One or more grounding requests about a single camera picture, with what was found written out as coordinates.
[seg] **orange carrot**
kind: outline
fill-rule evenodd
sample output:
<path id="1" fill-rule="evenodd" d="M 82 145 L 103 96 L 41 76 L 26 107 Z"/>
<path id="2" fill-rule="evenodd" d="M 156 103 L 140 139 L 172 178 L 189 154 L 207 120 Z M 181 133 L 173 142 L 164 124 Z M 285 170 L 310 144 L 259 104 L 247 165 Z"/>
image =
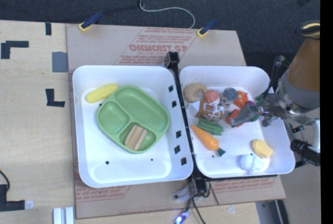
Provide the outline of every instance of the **orange carrot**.
<path id="1" fill-rule="evenodd" d="M 218 151 L 220 156 L 225 153 L 225 151 L 220 148 L 219 141 L 217 141 L 217 139 L 210 133 L 198 128 L 195 125 L 191 125 L 191 128 L 209 150 Z"/>

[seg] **blue and yellow clamp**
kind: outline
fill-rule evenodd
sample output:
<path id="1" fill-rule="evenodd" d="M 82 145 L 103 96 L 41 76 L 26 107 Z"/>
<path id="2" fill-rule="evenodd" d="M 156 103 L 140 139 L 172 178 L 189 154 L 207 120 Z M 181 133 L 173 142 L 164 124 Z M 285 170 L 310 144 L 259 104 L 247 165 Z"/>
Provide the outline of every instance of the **blue and yellow clamp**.
<path id="1" fill-rule="evenodd" d="M 89 30 L 92 27 L 92 24 L 98 23 L 102 17 L 103 17 L 103 14 L 100 12 L 92 15 L 86 21 L 79 24 L 79 29 L 82 32 L 86 32 L 87 30 Z"/>
<path id="2" fill-rule="evenodd" d="M 198 37 L 204 37 L 207 33 L 209 29 L 212 29 L 215 25 L 217 24 L 216 20 L 212 20 L 209 23 L 207 23 L 204 27 L 200 28 L 197 31 L 197 36 Z"/>

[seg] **white tray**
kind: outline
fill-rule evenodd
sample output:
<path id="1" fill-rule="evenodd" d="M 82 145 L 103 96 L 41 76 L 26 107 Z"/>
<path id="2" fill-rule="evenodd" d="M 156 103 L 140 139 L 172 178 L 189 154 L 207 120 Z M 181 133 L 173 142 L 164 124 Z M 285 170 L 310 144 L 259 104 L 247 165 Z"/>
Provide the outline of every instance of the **white tray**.
<path id="1" fill-rule="evenodd" d="M 102 102 L 87 103 L 85 95 L 110 83 L 139 87 L 168 111 L 169 129 L 147 152 L 127 152 L 98 127 L 96 113 Z M 73 74 L 73 94 L 79 173 L 88 186 L 182 180 L 191 175 L 193 161 L 174 77 L 169 70 L 158 66 L 82 66 Z"/>
<path id="2" fill-rule="evenodd" d="M 209 67 L 190 66 L 180 72 L 182 89 L 192 83 L 201 83 L 208 89 L 214 89 L 219 94 L 227 87 L 248 93 L 249 100 L 255 101 L 255 97 L 267 89 L 268 75 L 256 67 Z M 215 136 L 220 147 L 226 151 L 219 157 L 213 151 L 208 150 L 194 134 L 192 129 L 191 139 L 194 148 L 198 169 L 209 178 L 229 178 L 246 176 L 265 176 L 286 174 L 293 170 L 295 165 L 294 154 L 290 149 L 290 141 L 281 119 L 272 121 L 268 127 L 263 127 L 263 117 L 253 123 L 244 123 L 240 127 L 231 128 L 225 122 L 224 114 L 220 124 L 225 132 L 221 136 Z M 187 111 L 189 126 L 197 124 L 198 119 Z M 273 155 L 263 159 L 265 166 L 258 172 L 249 173 L 240 166 L 243 155 L 253 153 L 251 142 L 254 139 L 263 139 L 274 150 Z"/>

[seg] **white cable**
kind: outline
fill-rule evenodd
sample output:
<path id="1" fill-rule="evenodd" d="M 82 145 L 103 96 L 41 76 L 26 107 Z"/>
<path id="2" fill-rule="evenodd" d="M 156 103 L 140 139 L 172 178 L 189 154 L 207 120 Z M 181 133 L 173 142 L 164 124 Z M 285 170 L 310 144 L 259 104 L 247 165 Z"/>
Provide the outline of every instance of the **white cable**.
<path id="1" fill-rule="evenodd" d="M 189 15 L 191 15 L 191 17 L 193 18 L 193 24 L 189 27 L 189 29 L 190 29 L 190 28 L 193 28 L 193 26 L 194 26 L 195 23 L 196 23 L 196 18 L 194 17 L 194 15 L 193 15 L 190 11 L 188 11 L 187 9 L 184 9 L 184 8 L 179 8 L 179 7 L 169 7 L 169 8 L 157 9 L 157 10 L 146 10 L 146 9 L 143 8 L 141 0 L 139 0 L 139 5 L 140 5 L 141 10 L 146 11 L 146 12 L 158 12 L 158 11 L 175 10 L 175 9 L 176 9 L 176 10 L 183 10 L 183 11 L 187 12 Z"/>

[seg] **green plate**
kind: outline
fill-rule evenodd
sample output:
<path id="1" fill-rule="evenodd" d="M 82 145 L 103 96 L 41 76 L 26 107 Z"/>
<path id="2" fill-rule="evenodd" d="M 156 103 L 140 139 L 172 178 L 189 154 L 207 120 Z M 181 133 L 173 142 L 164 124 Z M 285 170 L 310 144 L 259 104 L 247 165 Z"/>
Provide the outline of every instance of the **green plate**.
<path id="1" fill-rule="evenodd" d="M 152 148 L 168 130 L 170 116 L 156 99 L 136 86 L 126 85 L 117 89 L 102 103 L 97 112 L 97 123 L 123 149 L 131 153 L 143 153 Z M 124 144 L 134 125 L 148 131 L 137 151 Z"/>

